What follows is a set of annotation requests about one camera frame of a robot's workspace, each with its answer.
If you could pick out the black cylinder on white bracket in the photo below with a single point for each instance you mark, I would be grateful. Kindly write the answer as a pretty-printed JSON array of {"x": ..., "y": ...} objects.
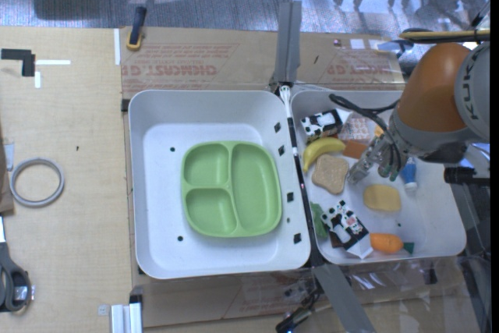
[{"x": 458, "y": 175}]

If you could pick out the yellow banana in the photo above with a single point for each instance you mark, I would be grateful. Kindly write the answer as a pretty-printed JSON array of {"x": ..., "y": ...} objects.
[{"x": 321, "y": 149}]

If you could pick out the green divided plate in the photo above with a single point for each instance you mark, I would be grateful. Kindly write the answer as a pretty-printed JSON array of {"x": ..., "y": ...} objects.
[{"x": 253, "y": 187}]

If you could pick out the blue and white bottle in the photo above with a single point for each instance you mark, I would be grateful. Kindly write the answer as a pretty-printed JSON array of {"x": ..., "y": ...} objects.
[{"x": 409, "y": 172}]

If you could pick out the green lettuce leaf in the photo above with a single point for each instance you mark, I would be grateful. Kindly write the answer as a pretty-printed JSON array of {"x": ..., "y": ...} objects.
[{"x": 319, "y": 224}]

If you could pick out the brown flat block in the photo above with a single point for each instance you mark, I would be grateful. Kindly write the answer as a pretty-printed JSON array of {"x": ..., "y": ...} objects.
[{"x": 335, "y": 241}]

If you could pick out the brown cardboard board, red print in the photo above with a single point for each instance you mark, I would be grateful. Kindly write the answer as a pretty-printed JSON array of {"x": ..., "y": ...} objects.
[{"x": 202, "y": 62}]

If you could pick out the orange and white packet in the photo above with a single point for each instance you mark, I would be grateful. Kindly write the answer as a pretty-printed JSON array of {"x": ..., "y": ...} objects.
[{"x": 356, "y": 128}]

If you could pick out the white plastic tray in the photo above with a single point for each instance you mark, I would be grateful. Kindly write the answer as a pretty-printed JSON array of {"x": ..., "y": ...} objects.
[
  {"x": 218, "y": 257},
  {"x": 432, "y": 222}
]

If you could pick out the cow print milk carton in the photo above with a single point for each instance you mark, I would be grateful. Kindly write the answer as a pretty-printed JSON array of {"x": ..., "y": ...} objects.
[
  {"x": 347, "y": 224},
  {"x": 321, "y": 124}
]

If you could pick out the yellow biscuit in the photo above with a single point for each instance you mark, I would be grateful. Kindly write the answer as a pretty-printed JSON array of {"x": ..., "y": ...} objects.
[{"x": 382, "y": 198}]

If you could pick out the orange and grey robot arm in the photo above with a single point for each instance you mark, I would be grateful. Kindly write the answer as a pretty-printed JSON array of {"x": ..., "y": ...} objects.
[{"x": 432, "y": 101}]

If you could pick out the tan bread slice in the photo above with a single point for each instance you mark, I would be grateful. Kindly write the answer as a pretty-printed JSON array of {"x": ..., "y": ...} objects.
[{"x": 329, "y": 173}]

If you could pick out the orange carrot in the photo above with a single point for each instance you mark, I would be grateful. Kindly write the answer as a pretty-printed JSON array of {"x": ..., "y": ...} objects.
[{"x": 386, "y": 243}]

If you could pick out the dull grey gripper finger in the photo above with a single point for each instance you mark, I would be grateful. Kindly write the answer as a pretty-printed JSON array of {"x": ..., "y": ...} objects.
[{"x": 358, "y": 171}]

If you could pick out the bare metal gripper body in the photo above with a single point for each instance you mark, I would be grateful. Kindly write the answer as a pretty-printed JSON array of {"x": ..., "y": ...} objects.
[{"x": 380, "y": 152}]

